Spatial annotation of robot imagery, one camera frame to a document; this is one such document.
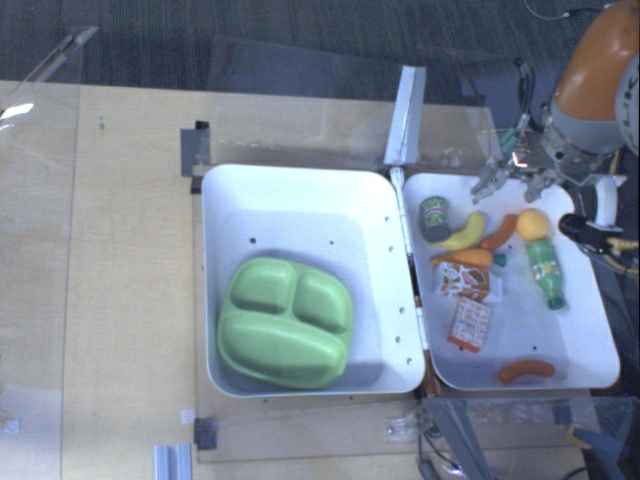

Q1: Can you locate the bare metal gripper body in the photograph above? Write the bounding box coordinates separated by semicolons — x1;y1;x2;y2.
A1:
499;135;576;182

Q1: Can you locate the orange fruit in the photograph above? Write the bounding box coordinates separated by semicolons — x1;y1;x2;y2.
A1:
515;208;552;242

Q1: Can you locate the yellow banana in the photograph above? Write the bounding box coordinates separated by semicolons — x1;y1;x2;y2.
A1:
428;210;487;252

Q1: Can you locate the straight orange sausage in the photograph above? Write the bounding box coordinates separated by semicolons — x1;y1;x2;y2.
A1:
478;213;520;253

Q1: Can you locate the small green can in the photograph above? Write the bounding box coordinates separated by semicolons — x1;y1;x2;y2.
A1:
418;195;452;243

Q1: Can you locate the orange carrot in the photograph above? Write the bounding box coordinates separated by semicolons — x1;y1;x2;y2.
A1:
430;248;508;270

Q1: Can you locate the green plastic bottle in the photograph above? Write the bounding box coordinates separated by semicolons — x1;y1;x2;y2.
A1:
525;237;568;312

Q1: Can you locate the white and orange carton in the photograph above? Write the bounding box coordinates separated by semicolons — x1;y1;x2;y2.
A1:
432;261;504;304

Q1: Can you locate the orange packet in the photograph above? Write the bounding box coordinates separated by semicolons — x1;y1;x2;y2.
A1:
446;295;492;354

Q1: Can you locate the white plastic tray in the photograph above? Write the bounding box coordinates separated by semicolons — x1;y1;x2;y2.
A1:
401;172;622;392
200;163;427;399

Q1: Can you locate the curved orange sausage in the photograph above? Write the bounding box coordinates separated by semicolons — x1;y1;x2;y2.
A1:
497;359;557;386

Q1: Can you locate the green divided plate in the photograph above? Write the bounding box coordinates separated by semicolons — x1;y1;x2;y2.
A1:
215;256;356;391

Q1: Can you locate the black cylinder on white bracket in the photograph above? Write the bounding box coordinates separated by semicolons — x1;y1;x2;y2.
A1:
558;174;624;255

